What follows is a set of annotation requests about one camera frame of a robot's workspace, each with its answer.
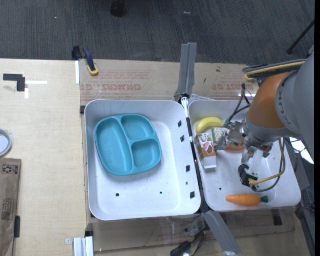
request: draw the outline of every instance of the banana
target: banana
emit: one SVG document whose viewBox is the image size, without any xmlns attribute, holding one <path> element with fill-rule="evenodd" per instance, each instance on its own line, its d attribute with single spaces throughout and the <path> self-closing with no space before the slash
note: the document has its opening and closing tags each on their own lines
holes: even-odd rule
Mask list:
<svg viewBox="0 0 320 256">
<path fill-rule="evenodd" d="M 218 117 L 215 117 L 215 116 L 206 117 L 197 124 L 196 133 L 200 134 L 204 130 L 209 129 L 211 127 L 222 127 L 222 126 L 224 126 L 224 124 Z"/>
</svg>

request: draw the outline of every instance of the brown package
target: brown package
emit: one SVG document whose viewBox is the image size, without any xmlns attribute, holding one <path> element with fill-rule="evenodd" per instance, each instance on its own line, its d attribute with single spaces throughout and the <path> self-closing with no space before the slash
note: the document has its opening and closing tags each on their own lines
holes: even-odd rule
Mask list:
<svg viewBox="0 0 320 256">
<path fill-rule="evenodd" d="M 21 160 L 0 158 L 0 256 L 12 256 Z"/>
</svg>

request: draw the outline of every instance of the blue divided plate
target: blue divided plate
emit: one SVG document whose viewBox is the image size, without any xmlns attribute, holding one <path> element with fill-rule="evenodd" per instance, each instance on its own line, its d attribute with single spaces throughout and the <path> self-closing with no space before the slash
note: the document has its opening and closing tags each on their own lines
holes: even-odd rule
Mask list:
<svg viewBox="0 0 320 256">
<path fill-rule="evenodd" d="M 122 114 L 101 120 L 95 127 L 96 149 L 104 168 L 118 176 L 133 175 L 157 166 L 161 145 L 152 123 L 141 114 Z"/>
</svg>

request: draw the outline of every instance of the toy carrot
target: toy carrot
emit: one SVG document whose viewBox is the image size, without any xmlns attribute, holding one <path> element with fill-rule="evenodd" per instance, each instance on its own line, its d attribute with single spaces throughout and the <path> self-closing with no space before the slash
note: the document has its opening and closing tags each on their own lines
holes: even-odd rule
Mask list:
<svg viewBox="0 0 320 256">
<path fill-rule="evenodd" d="M 257 194 L 235 194 L 225 197 L 227 201 L 237 203 L 243 206 L 257 206 L 260 202 L 268 203 L 267 196 L 260 197 Z"/>
</svg>

